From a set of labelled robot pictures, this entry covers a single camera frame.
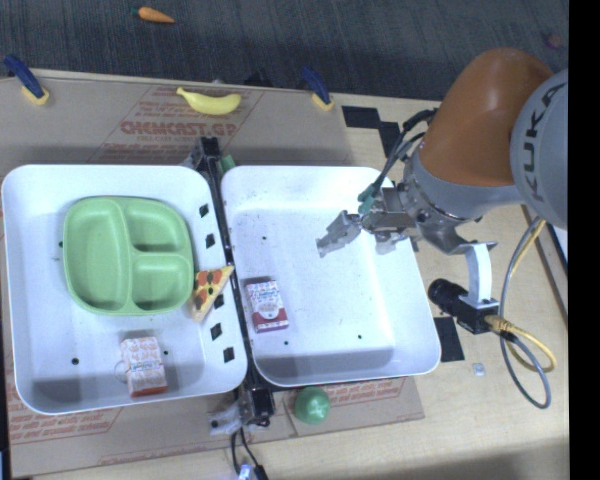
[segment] plastic tray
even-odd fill
[[[102,315],[178,308],[193,290],[193,256],[184,219],[162,201],[88,197],[64,221],[69,293]]]
[[[63,224],[88,197],[161,201],[187,223],[196,268],[225,264],[211,192],[197,172],[178,166],[27,165],[2,184],[5,257],[15,384],[22,401],[61,414],[225,393],[238,386],[247,358],[233,297],[201,323],[188,303],[167,313],[103,317],[67,289]],[[131,398],[120,343],[155,336],[168,389]]]
[[[222,193],[241,286],[276,280],[289,326],[256,333],[255,364],[271,383],[302,386],[424,374],[440,342],[409,241],[379,255],[362,233],[320,258],[316,239],[378,176],[363,167],[236,167]],[[249,301],[242,290],[243,306]]]

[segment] table surface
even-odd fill
[[[373,107],[383,121],[402,123],[435,102],[371,96],[333,95],[339,106]],[[380,169],[384,154],[377,130],[346,128],[351,163]],[[395,166],[390,178],[399,181]],[[493,297],[500,290],[512,253],[528,226],[529,218],[518,205],[501,207],[479,223],[459,230],[469,240],[497,241],[491,251]],[[557,367],[548,374],[552,404],[540,410],[515,387],[507,372],[495,334],[471,335],[458,328],[465,360],[441,363],[433,372],[416,378],[425,418],[417,421],[302,437],[291,441],[254,444],[251,449],[269,478],[333,479],[438,479],[489,478],[563,479],[569,477],[568,332],[563,286],[556,288],[551,262],[543,250],[531,248],[516,271],[507,294],[505,316],[535,334],[556,355]],[[425,286],[444,277],[467,285],[463,257],[445,256],[420,243],[417,260]],[[555,256],[555,251],[548,251]],[[432,307],[434,316],[439,316]],[[482,365],[477,375],[474,365]],[[526,389],[544,400],[536,372],[516,366]],[[240,456],[244,452],[239,448]],[[228,449],[157,458],[43,475],[52,479],[155,479],[235,478]]]

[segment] green ball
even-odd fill
[[[300,421],[316,425],[326,419],[329,409],[331,409],[329,395],[318,387],[309,386],[298,393],[293,413]]]

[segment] blue clamp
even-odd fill
[[[49,98],[49,93],[40,85],[38,79],[18,57],[13,54],[4,58],[4,64],[15,76],[17,76],[23,85],[25,95],[37,105],[44,105]]]
[[[322,110],[331,110],[333,107],[333,100],[329,96],[327,90],[327,84],[320,76],[309,66],[304,66],[300,71],[302,79],[309,84],[311,90],[314,92],[312,99]]]

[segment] orange carrot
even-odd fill
[[[143,20],[153,21],[154,23],[175,23],[176,22],[176,20],[174,20],[171,16],[167,16],[163,12],[156,11],[155,9],[152,9],[151,7],[143,6],[143,7],[137,8],[137,9],[132,9],[132,13],[135,14],[136,16],[142,18]]]

